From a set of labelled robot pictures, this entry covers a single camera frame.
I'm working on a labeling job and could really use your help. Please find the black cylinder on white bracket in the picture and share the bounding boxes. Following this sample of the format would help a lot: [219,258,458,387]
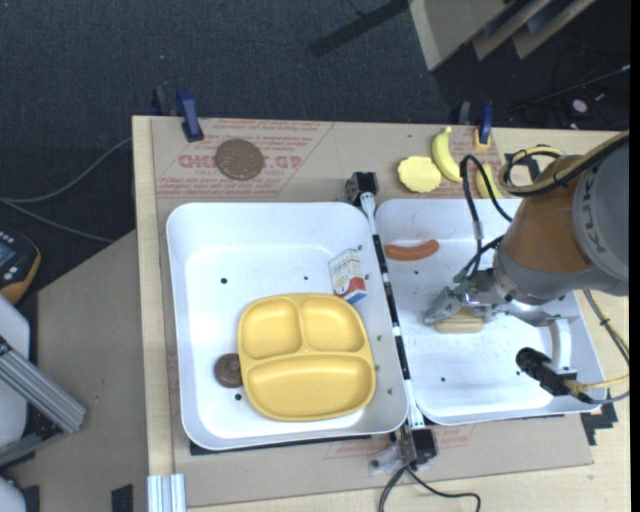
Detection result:
[515,315,580,397]

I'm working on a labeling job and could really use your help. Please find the black block with thin wires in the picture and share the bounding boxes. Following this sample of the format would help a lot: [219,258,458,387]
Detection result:
[399,427,441,470]
[344,171,380,207]

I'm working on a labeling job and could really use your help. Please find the white plastic tray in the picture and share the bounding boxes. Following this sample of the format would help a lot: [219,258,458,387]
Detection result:
[165,201,411,451]
[373,198,607,427]

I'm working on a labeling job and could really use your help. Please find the beige bread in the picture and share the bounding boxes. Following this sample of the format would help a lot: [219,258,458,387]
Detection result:
[434,306,486,335]

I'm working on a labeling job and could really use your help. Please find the yellow divided plate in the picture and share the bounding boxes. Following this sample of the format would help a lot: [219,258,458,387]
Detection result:
[236,292,378,422]

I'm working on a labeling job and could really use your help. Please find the yellow round biscuit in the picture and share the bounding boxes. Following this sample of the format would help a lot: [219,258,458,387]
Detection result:
[397,155,444,194]

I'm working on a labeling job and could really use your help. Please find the thin black and white rod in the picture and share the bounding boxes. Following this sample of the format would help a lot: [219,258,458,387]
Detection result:
[360,191,427,429]

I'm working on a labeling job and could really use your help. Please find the yellow banana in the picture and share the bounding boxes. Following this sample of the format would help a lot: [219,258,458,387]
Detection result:
[474,162,507,201]
[431,125,467,184]

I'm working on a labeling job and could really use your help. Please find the white red blue carton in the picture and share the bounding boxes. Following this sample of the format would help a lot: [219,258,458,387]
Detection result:
[327,247,369,305]

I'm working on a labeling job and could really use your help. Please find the orange sausage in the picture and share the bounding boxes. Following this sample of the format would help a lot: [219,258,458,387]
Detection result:
[383,238,441,262]

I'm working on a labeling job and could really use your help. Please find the large brown biscuit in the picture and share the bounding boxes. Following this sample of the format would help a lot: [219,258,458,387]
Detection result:
[215,138,265,182]

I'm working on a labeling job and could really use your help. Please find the brown cardboard board red print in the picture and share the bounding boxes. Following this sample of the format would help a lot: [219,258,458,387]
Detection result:
[149,117,609,507]

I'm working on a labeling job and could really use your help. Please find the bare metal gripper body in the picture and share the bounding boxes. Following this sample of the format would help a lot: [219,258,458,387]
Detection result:
[452,268,524,317]

